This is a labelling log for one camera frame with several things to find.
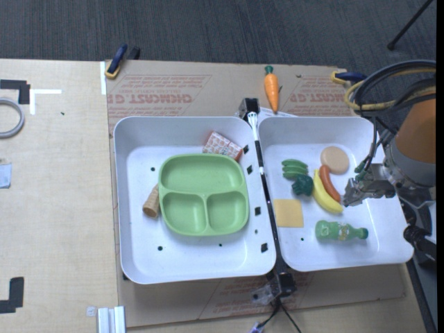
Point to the green broccoli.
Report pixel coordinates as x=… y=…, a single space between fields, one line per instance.
x=303 y=185

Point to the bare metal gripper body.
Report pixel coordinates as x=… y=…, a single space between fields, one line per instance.
x=377 y=183

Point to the green pea pods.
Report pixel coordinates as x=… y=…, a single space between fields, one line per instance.
x=295 y=168

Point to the black cylinder on white bracket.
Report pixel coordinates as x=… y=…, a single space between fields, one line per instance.
x=418 y=227

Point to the yellow banana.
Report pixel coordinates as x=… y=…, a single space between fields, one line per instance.
x=324 y=200

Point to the green divided plate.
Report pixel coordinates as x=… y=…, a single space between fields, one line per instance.
x=203 y=177

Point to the black stand leg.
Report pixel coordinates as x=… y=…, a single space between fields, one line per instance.
x=412 y=21

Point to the orange sausage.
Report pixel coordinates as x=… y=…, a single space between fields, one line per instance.
x=329 y=182

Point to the thin black and white rod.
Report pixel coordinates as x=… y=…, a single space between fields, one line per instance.
x=266 y=189

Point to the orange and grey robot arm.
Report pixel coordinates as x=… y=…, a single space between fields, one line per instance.
x=416 y=134

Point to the orange carrot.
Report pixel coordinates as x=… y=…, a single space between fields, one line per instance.
x=272 y=89

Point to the yellow cheese slice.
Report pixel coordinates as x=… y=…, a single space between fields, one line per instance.
x=288 y=213

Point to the tan ice cream cone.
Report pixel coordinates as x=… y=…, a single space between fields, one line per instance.
x=152 y=205

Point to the brown cardboard board red print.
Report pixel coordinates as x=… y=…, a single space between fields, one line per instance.
x=166 y=92

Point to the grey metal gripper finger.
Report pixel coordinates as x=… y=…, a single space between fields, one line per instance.
x=352 y=185
x=353 y=199

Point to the green plastic bottle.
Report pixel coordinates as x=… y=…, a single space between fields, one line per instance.
x=333 y=231

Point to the white plastic tray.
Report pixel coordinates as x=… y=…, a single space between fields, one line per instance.
x=145 y=241
x=381 y=227

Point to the beige round biscuit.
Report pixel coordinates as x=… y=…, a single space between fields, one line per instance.
x=334 y=160

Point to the orange and white carton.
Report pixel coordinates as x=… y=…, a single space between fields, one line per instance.
x=218 y=143

